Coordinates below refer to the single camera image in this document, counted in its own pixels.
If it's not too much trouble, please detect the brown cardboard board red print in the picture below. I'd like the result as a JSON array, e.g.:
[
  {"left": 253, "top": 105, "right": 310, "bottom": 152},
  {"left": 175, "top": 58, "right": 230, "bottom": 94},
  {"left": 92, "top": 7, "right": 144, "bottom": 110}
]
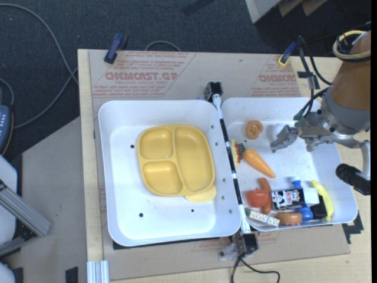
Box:
[{"left": 88, "top": 50, "right": 352, "bottom": 281}]

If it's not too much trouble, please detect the cow print milk carton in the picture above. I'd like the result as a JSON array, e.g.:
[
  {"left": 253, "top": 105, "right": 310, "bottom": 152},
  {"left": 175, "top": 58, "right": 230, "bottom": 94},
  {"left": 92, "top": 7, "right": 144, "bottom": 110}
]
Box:
[{"left": 270, "top": 187, "right": 320, "bottom": 212}]

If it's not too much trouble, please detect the brown sausage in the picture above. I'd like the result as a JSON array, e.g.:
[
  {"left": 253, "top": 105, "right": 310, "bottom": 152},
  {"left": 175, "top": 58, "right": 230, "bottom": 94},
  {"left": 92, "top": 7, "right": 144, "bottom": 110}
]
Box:
[{"left": 258, "top": 177, "right": 273, "bottom": 215}]

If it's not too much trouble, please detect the black block with thin wires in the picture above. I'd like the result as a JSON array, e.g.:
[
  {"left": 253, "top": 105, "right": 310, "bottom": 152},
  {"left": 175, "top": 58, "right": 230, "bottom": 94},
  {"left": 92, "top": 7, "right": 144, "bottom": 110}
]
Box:
[
  {"left": 218, "top": 232, "right": 260, "bottom": 261},
  {"left": 204, "top": 81, "right": 223, "bottom": 101}
]

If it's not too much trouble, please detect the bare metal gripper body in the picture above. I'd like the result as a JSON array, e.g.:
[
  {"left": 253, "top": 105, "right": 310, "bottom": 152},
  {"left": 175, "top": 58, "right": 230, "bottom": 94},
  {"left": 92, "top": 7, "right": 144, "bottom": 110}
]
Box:
[{"left": 295, "top": 110, "right": 356, "bottom": 152}]

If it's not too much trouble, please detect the orange red toy pepper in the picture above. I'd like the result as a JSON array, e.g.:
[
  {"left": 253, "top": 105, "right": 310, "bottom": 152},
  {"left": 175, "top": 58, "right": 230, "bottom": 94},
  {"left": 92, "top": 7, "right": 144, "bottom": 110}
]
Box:
[{"left": 246, "top": 187, "right": 270, "bottom": 209}]

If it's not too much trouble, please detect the orange carrot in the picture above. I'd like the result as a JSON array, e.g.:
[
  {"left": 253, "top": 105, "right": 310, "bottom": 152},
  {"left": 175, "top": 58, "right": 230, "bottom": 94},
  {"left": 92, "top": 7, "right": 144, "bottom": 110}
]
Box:
[{"left": 243, "top": 148, "right": 277, "bottom": 179}]

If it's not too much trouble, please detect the orange pretzel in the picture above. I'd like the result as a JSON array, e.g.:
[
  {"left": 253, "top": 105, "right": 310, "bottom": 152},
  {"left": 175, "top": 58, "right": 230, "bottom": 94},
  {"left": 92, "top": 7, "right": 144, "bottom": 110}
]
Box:
[{"left": 244, "top": 120, "right": 264, "bottom": 140}]

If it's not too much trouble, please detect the white plastic tray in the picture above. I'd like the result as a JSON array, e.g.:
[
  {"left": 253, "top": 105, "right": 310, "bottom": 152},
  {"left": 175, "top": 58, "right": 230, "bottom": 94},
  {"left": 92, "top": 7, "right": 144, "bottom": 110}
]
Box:
[
  {"left": 98, "top": 99, "right": 243, "bottom": 246},
  {"left": 220, "top": 97, "right": 359, "bottom": 232}
]

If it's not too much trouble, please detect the black box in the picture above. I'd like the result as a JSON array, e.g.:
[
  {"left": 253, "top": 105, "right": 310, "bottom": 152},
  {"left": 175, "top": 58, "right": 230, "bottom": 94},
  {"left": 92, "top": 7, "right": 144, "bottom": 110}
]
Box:
[{"left": 310, "top": 203, "right": 328, "bottom": 221}]

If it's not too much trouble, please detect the thin black and white rod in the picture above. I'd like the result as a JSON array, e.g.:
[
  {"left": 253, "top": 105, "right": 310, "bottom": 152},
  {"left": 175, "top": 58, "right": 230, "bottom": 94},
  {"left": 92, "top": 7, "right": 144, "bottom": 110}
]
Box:
[{"left": 212, "top": 94, "right": 252, "bottom": 233}]

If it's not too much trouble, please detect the yellow banana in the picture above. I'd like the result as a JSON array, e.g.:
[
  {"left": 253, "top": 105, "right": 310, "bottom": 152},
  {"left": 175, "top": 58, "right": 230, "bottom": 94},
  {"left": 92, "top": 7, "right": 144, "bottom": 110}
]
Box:
[{"left": 310, "top": 180, "right": 335, "bottom": 222}]

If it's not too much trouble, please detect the black cylinder on white bracket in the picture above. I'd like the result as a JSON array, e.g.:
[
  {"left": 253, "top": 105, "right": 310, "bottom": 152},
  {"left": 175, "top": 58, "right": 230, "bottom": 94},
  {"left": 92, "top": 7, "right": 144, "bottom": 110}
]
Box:
[{"left": 331, "top": 133, "right": 372, "bottom": 196}]

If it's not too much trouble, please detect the yellow red green toy burger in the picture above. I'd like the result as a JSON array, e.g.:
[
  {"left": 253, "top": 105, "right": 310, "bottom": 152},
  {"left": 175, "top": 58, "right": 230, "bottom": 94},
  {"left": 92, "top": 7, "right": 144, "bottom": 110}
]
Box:
[{"left": 230, "top": 139, "right": 247, "bottom": 169}]

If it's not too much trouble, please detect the patterned white biscuit packet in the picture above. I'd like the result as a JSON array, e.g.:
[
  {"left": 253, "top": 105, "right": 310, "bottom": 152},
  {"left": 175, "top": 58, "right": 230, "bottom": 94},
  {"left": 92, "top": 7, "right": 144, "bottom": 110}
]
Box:
[{"left": 244, "top": 207, "right": 281, "bottom": 228}]

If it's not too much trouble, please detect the blue round object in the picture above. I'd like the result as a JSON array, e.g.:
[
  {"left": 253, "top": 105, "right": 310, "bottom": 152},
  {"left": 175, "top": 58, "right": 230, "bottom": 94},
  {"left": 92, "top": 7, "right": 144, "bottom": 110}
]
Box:
[{"left": 299, "top": 206, "right": 315, "bottom": 222}]

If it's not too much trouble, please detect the white bottle with blue cap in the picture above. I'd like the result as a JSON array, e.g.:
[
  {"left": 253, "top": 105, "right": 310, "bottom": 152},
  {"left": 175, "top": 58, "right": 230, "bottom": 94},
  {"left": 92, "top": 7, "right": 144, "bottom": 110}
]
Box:
[{"left": 289, "top": 176, "right": 305, "bottom": 190}]

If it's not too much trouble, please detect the yellow divided plate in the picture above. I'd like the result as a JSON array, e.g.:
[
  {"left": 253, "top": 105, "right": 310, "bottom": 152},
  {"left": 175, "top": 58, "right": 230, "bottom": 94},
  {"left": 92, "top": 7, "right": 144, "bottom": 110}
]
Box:
[{"left": 136, "top": 124, "right": 217, "bottom": 198}]

